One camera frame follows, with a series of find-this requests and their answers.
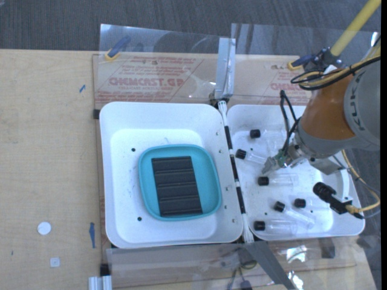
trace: yellow tube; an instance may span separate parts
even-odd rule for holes
[[[382,0],[368,0],[359,14],[357,14],[352,23],[350,23],[348,28],[331,48],[332,55],[339,56],[341,54],[344,48],[354,38],[356,33],[364,26],[364,24],[372,16],[372,14],[376,11],[381,3]]]

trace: black cap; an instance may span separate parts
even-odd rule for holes
[[[265,222],[264,221],[255,221],[254,222],[254,230],[256,231],[265,231]]]
[[[250,138],[259,138],[261,131],[259,129],[250,130]]]
[[[285,209],[285,204],[282,203],[282,202],[277,201],[277,202],[275,203],[275,205],[274,205],[274,209],[275,209],[276,211],[283,212],[284,209]]]
[[[258,177],[258,185],[267,186],[268,185],[268,177],[267,176]]]
[[[244,158],[246,158],[246,154],[247,154],[247,152],[246,152],[245,150],[238,149],[238,150],[236,151],[235,156],[236,156],[237,158],[239,158],[239,159],[244,159]]]
[[[305,206],[307,206],[307,202],[305,201],[305,199],[298,198],[294,200],[294,206],[297,208],[305,208]]]

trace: dark floor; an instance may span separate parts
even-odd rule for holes
[[[100,24],[231,36],[232,24],[344,30],[367,0],[4,0],[0,6],[0,48],[98,50]],[[381,8],[362,31],[381,31]],[[286,33],[282,41],[286,42]],[[276,54],[308,54],[308,46]],[[352,150],[360,174],[380,190],[380,151]],[[356,182],[364,205],[372,202]],[[381,282],[380,215],[367,219],[359,239]]]

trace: wooden table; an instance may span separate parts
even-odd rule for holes
[[[93,54],[0,50],[3,290],[88,289],[88,278],[99,275]],[[47,235],[37,231],[43,221],[52,227]],[[319,270],[296,272],[304,289],[375,289],[364,252],[354,242],[348,239],[353,265],[328,269],[327,262]],[[190,287],[185,283],[138,289]]]

